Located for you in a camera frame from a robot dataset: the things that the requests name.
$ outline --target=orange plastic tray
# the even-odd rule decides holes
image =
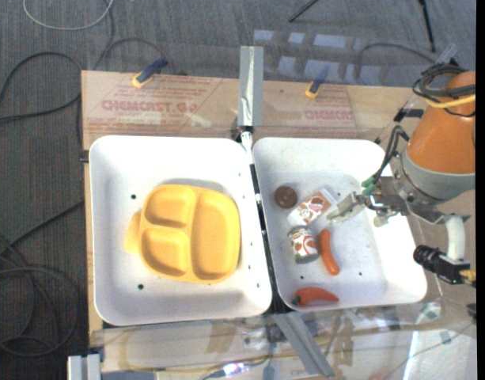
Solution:
[[[124,247],[155,274],[216,283],[237,267],[241,223],[227,195],[184,184],[155,188],[128,227]]]

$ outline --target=brown round object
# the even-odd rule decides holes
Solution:
[[[291,208],[297,203],[297,193],[290,186],[279,186],[275,190],[274,199],[282,208]]]

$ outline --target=white cable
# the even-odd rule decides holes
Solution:
[[[25,11],[26,15],[29,18],[31,18],[34,22],[36,22],[38,25],[41,25],[42,27],[45,27],[45,28],[48,28],[48,29],[56,29],[56,30],[59,30],[59,31],[79,31],[79,30],[82,30],[82,29],[91,28],[94,25],[98,24],[101,20],[103,20],[105,18],[105,16],[108,14],[108,11],[110,10],[110,8],[112,7],[113,2],[114,2],[114,0],[110,0],[110,2],[108,3],[107,9],[104,11],[103,14],[101,14],[101,16],[97,20],[95,20],[91,24],[83,25],[82,27],[56,27],[54,25],[45,24],[45,23],[37,20],[36,18],[34,18],[33,15],[31,15],[31,13],[28,11],[28,8],[26,7],[26,0],[22,0],[22,5],[24,7],[24,11]]]

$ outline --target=dark gray floor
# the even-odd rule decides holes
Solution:
[[[98,25],[72,32],[32,22],[22,0],[0,0],[0,117],[72,101],[80,91],[78,66],[136,72],[159,55],[157,49],[169,59],[165,73],[229,78],[238,76],[240,46],[252,44],[265,47],[266,78],[279,80],[310,78],[308,66],[319,61],[332,65],[329,82],[411,86],[451,43],[457,46],[455,60],[476,68],[476,0],[426,0],[435,53],[417,0],[320,0],[289,23],[307,1],[115,0]],[[27,3],[40,21],[59,27],[88,24],[106,6],[104,0]],[[119,40],[98,62],[108,44]],[[363,49],[377,43],[385,46]],[[360,74],[354,72],[357,64]],[[77,115],[74,101],[47,115],[0,120],[0,252],[11,244],[21,255],[7,249],[2,255],[13,264],[0,261],[0,379],[57,378],[56,367],[64,376],[66,357],[87,349]],[[16,266],[35,271],[2,272]],[[39,358],[17,355],[56,347]]]

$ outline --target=orange sausage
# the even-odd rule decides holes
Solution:
[[[338,275],[340,272],[340,269],[332,255],[329,230],[322,230],[320,232],[320,243],[319,243],[318,253],[321,255],[321,260],[323,261],[328,272],[333,276]]]
[[[314,300],[325,300],[338,302],[339,297],[330,291],[326,291],[319,287],[304,287],[296,291],[293,295],[291,303],[295,306],[307,306],[310,302]]]

